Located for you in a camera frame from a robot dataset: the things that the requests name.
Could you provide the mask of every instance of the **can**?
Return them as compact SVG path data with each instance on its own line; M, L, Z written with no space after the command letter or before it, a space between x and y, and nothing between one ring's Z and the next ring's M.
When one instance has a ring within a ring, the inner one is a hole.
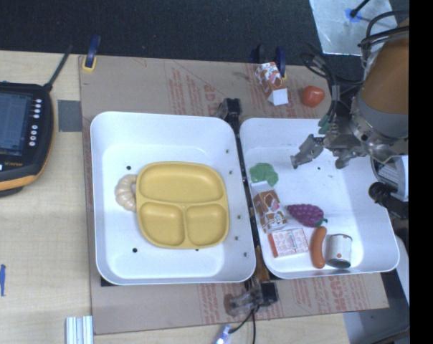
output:
M347 234L332 234L328 238L327 265L347 269L351 265L352 237Z

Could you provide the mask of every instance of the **silver metal sheet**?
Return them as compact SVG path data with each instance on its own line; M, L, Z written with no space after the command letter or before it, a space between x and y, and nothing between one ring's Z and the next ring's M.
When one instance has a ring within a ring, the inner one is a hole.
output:
M368 23L379 14L392 10L389 0L370 0L355 18L351 18L351 10L363 1L309 0L323 53L361 56L358 43L366 36ZM389 16L378 21L371 33L395 27L395 18Z

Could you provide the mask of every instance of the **orange sausage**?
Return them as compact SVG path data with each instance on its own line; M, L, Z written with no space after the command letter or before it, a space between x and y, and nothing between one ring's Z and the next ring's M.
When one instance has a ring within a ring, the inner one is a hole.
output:
M312 265L317 269L322 269L325 266L325 259L322 253L322 244L326 236L326 227L319 226L310 239L310 255L312 257Z

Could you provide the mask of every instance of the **table surface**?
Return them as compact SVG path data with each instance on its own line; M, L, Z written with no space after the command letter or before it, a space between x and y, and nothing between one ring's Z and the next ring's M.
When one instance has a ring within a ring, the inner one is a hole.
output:
M62 54L0 51L0 81L48 82ZM71 54L52 100L80 100ZM57 132L44 173L0 199L0 343L65 343L65 318L91 315L82 133ZM257 343L349 343L342 314L262 320ZM211 343L219 325L96 335L94 343ZM232 335L252 342L252 323Z

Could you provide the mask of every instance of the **red tomato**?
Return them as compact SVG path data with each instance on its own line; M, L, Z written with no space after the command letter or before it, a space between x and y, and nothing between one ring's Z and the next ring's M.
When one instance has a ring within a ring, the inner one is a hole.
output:
M301 96L301 103L304 106L315 107L325 98L325 92L323 89L309 85L304 88L303 95Z

